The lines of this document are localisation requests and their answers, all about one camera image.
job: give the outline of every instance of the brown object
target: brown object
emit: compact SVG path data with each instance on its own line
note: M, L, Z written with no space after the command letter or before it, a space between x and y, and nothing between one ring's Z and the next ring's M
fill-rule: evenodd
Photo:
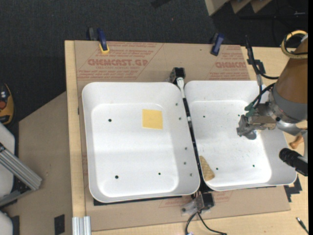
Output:
M10 217L20 217L18 234L21 235L57 234L55 218L62 220L62 215L65 225L62 234L72 234L66 93L19 122L19 159L43 179L42 184L39 190L1 211ZM56 225L62 228L62 222Z
M303 136L296 137L295 141L290 143L292 149L296 149L300 143L304 142Z
M77 42L81 43L81 46L76 45L75 43ZM87 158L85 157L85 152L83 152L82 156L82 149L85 148L85 145L81 145L80 138L80 125L83 126L84 123L80 121L79 112L81 113L82 110L78 112L77 108L79 108L79 101L81 102L82 85L89 81L80 80L77 84L76 66L82 67L80 69L81 72L79 72L80 74L86 73L87 75L89 70L90 72L92 71L92 69L84 65L84 57L87 56L86 61L88 54L92 59L100 59L99 56L93 58L93 53L89 52L91 51L90 45L92 44L99 46L99 44L93 41L65 42L73 216L81 217L89 214L91 216L92 229L98 230L96 232L93 231L93 235L181 234L185 225L182 222L186 221L188 216L181 216L180 206L188 203L190 196L137 203L94 206L88 185L84 189L83 172L87 173L87 171L83 170L83 166L86 166ZM130 44L127 45L130 50L138 49L135 46L130 47ZM235 55L236 46L232 46L231 48L233 49L233 54L231 59L229 59L227 53L231 49L226 49L224 46L221 47L220 54L217 57L218 60L215 61L215 63L219 64L219 67L216 65L211 66L212 57L214 58L213 55L208 54L211 45L164 44L163 48L156 54L152 48L152 53L155 56L145 69L140 70L142 71L141 74L136 74L138 77L137 80L159 81L162 78L165 79L177 64L187 69L186 74L188 74L188 79L186 79L186 82L187 80L199 79L242 80L246 76L246 70L240 73L237 67L226 67L225 63L235 62L233 60L237 57L238 62L241 63L240 59L243 59L245 64L248 65L245 61L248 58L246 49L245 47L241 47L243 57L241 56L239 58L238 56L240 55ZM279 76L288 61L288 57L279 48L255 47L254 53L258 59L264 62L267 67L267 73L270 76ZM255 79L253 69L251 66L248 67L250 78ZM264 80L264 83L265 85L269 85L272 81ZM293 137L290 135L286 139L288 143L293 141ZM297 234L299 227L292 225L294 217L300 216L304 223L308 223L308 178L299 175L299 180L303 191L301 194L293 195L291 203L288 202L284 186L221 192L214 191L213 195L216 205L209 212L203 213L202 217L204 219L214 218L212 221L214 221L214 228L216 230L231 232L233 235L260 233L267 235L276 235L278 233ZM127 228L109 230L118 227ZM193 225L190 228L195 234L203 234L202 225Z
M295 53L308 52L308 38ZM276 83L278 94L295 103L308 103L308 59L290 59Z
M215 174L203 156L200 156L200 162L204 180L209 181L213 179L215 177Z

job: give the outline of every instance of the black carpet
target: black carpet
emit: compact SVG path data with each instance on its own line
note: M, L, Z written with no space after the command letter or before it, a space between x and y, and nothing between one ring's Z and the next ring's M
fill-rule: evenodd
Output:
M273 0L255 14L238 14L226 3L212 17L204 0L0 0L0 81L10 87L21 120L66 90L64 40L85 40L89 26L109 41L209 43L215 32L224 44L277 47L308 19L242 20L240 16L308 13L308 0Z

